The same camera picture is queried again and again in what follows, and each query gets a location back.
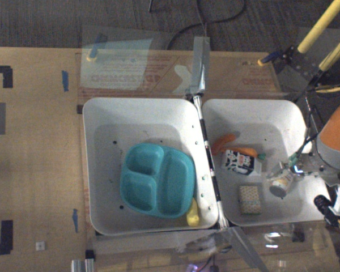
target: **beige sponge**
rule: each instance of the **beige sponge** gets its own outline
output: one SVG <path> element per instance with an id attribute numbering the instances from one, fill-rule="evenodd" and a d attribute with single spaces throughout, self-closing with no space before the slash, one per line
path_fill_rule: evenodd
<path id="1" fill-rule="evenodd" d="M 240 212 L 243 215 L 259 215 L 262 213 L 258 187 L 241 185 L 239 187 Z"/>

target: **toy carrot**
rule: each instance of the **toy carrot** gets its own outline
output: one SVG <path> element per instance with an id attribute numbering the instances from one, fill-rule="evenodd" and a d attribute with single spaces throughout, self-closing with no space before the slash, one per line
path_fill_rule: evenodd
<path id="1" fill-rule="evenodd" d="M 219 137 L 214 142 L 213 146 L 211 146 L 212 154 L 214 156 L 217 155 L 218 153 L 221 152 L 221 149 L 224 147 L 225 144 L 227 144 L 229 142 L 232 142 L 235 139 L 237 139 L 237 137 L 234 134 L 232 134 L 232 133 L 229 133 L 229 134 L 226 134 L 226 135 L 223 135 L 223 136 Z"/>
<path id="2" fill-rule="evenodd" d="M 252 156 L 254 158 L 257 158 L 258 157 L 258 153 L 255 149 L 253 148 L 249 148 L 249 147 L 222 147 L 220 149 L 220 152 L 225 152 L 227 149 L 230 149 L 230 150 L 233 150 L 233 151 L 236 151 L 236 152 L 240 152 L 244 155 L 249 155 L 249 156 Z"/>

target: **black cable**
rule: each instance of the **black cable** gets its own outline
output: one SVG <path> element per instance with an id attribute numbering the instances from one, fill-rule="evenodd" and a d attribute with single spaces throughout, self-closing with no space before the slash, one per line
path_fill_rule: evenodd
<path id="1" fill-rule="evenodd" d="M 300 158 L 302 151 L 304 150 L 305 146 L 313 141 L 318 136 L 318 133 L 312 135 L 311 137 L 305 138 L 304 143 L 301 145 L 301 147 L 296 152 L 296 158 Z"/>
<path id="2" fill-rule="evenodd" d="M 166 50 L 169 50 L 170 47 L 172 46 L 174 40 L 176 40 L 180 35 L 182 35 L 184 32 L 186 32 L 187 30 L 191 29 L 191 28 L 194 28 L 194 27 L 198 27 L 198 26 L 202 26 L 203 28 L 203 31 L 204 31 L 204 35 L 207 36 L 207 31 L 206 31 L 206 27 L 210 24 L 215 24 L 215 23 L 222 23 L 222 22 L 229 22 L 231 20 L 234 20 L 236 17 L 238 17 L 242 12 L 243 10 L 245 9 L 245 0 L 241 0 L 241 9 L 234 15 L 228 17 L 228 18 L 224 18 L 224 19 L 219 19 L 219 20 L 213 20 L 213 21 L 209 21 L 209 22 L 206 22 L 204 20 L 204 17 L 203 17 L 203 14 L 202 14 L 202 10 L 201 10 L 201 6 L 200 6 L 200 0 L 197 0 L 197 13 L 198 13 L 198 16 L 199 16 L 199 19 L 200 19 L 200 22 L 199 23 L 196 23 L 196 24 L 191 24 L 189 26 L 186 26 L 184 27 L 183 29 L 179 30 L 178 32 L 176 32 L 174 34 L 174 36 L 170 39 L 167 47 L 166 47 Z"/>
<path id="3" fill-rule="evenodd" d="M 219 272 L 219 267 L 215 264 L 215 255 L 213 255 L 213 265 L 209 267 L 209 272 Z"/>

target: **gray carpet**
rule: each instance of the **gray carpet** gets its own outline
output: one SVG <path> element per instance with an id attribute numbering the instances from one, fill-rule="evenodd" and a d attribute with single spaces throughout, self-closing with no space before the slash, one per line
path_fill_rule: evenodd
<path id="1" fill-rule="evenodd" d="M 0 46 L 78 48 L 82 27 L 176 32 L 198 23 L 196 0 L 0 0 Z M 209 22 L 231 16 L 240 0 L 199 0 Z M 245 0 L 235 20 L 209 25 L 212 50 L 270 52 L 295 43 L 333 0 Z M 329 28 L 340 29 L 340 14 Z M 197 27 L 190 34 L 202 35 Z M 174 49 L 184 49 L 182 43 Z"/>

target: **transparent plastic sheet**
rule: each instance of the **transparent plastic sheet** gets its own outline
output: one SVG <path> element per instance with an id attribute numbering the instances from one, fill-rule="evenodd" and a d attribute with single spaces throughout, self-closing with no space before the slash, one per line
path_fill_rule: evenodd
<path id="1" fill-rule="evenodd" d="M 181 34 L 178 43 L 167 50 L 174 36 L 138 29 L 83 27 L 82 54 L 77 58 L 78 104 L 93 97 L 185 97 L 192 78 L 195 35 Z M 258 65 L 258 59 L 266 55 L 211 51 L 203 100 L 297 98 L 299 92 L 281 89 L 272 64 Z"/>

